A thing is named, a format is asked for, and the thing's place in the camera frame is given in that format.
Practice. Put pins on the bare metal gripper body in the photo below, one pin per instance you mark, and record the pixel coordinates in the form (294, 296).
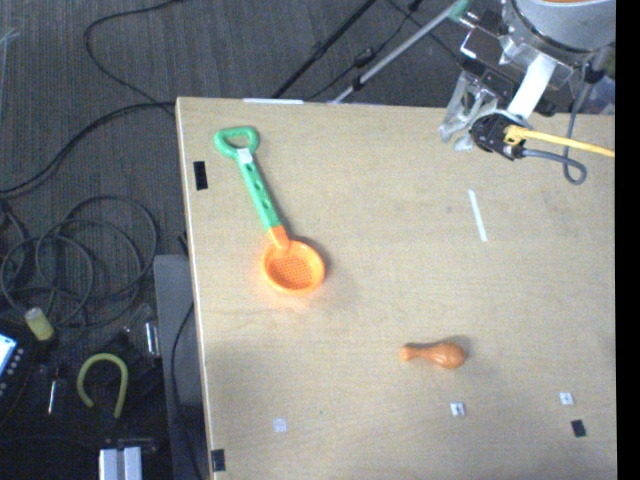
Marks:
(492, 63)

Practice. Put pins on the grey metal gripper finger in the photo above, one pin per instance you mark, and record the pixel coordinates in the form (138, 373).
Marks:
(450, 113)
(475, 113)

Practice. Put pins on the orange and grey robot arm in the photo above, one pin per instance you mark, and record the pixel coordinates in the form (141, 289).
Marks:
(565, 3)

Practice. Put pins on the pale wood board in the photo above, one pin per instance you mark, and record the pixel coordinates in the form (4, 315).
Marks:
(400, 293)

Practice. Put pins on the green and orange toy sieve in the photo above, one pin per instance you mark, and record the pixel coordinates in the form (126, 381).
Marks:
(292, 268)

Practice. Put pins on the orange toy chicken drumstick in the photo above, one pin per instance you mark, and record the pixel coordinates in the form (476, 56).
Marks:
(442, 354)

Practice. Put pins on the yellow-green curved hook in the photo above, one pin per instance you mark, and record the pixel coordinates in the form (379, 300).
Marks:
(120, 378)

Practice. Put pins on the small pale yellow bottle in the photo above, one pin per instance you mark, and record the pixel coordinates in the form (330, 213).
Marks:
(39, 324)

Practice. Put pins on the black cylinder on white bracket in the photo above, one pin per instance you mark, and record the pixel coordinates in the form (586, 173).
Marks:
(495, 133)

